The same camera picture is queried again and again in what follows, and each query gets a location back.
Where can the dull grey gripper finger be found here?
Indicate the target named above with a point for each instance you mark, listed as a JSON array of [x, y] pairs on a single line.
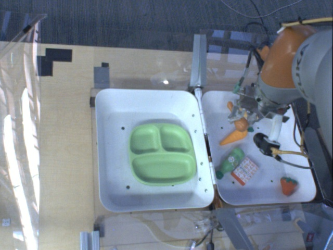
[[251, 117], [234, 114]]

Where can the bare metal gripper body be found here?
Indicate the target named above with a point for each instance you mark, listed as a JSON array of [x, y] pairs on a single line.
[[251, 98]]

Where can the green divided plate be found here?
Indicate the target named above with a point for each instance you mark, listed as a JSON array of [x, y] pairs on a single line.
[[162, 165]]

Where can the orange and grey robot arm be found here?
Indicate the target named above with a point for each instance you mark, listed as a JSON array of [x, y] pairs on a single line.
[[309, 61]]

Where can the black cylinder on white bracket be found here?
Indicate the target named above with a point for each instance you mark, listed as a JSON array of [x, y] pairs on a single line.
[[265, 143]]

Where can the green bottle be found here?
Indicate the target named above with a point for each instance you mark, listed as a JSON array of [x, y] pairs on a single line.
[[230, 161]]

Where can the red strawberry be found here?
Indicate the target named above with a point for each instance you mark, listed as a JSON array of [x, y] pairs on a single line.
[[288, 186]]

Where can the orange and white carton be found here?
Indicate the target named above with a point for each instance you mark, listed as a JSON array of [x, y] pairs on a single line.
[[244, 171]]

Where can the white plastic tray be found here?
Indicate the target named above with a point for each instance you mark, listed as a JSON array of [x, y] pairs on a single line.
[[262, 191], [114, 150]]

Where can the thin black and white rod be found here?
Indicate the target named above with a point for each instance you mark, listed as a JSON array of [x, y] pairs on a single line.
[[205, 131]]

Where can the orange carrot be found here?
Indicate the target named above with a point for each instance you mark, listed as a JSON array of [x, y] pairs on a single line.
[[232, 137]]

